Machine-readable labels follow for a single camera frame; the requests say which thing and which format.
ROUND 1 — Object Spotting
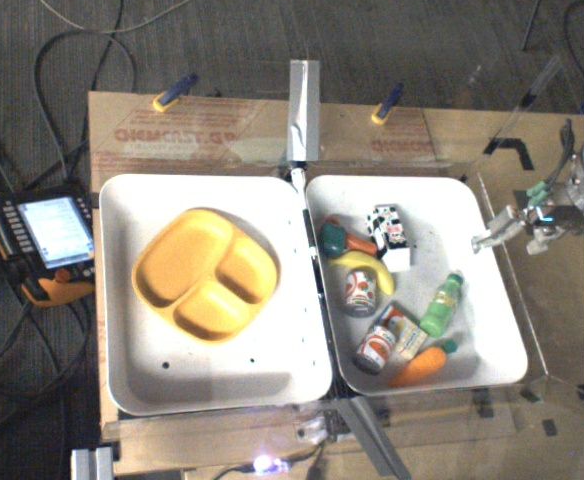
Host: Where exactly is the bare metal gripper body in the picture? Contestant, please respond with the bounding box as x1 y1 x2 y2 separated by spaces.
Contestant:
521 142 584 235

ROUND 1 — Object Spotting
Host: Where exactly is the white plastic tray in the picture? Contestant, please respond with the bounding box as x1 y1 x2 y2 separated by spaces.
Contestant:
304 174 530 398
98 173 334 417

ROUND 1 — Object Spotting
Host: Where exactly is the green plastic bottle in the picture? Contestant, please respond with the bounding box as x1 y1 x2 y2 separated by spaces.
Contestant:
418 271 466 339

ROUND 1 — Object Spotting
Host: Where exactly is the black and white milk carton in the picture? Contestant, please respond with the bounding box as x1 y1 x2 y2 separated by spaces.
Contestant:
365 204 413 274

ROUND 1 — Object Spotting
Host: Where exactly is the yellow banana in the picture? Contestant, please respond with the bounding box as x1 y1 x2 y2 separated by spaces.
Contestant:
328 250 396 296

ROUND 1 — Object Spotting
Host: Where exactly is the small white and red carton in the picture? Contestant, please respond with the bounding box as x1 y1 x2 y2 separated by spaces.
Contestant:
378 304 430 362

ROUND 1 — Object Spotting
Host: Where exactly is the red and white can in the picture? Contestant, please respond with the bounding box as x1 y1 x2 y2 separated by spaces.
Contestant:
353 324 398 376
343 267 379 318

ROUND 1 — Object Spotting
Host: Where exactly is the orange carrot small green top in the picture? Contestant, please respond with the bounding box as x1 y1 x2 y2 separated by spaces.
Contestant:
388 339 460 390

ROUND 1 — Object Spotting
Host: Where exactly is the orange carrot large green top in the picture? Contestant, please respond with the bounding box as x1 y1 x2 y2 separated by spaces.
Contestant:
319 217 379 260

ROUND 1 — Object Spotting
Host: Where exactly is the yellow divided plate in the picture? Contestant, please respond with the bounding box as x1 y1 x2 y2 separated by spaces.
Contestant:
130 207 282 345

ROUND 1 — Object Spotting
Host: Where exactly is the brown cardboard board red print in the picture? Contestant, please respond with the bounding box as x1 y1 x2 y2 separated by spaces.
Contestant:
87 90 584 475

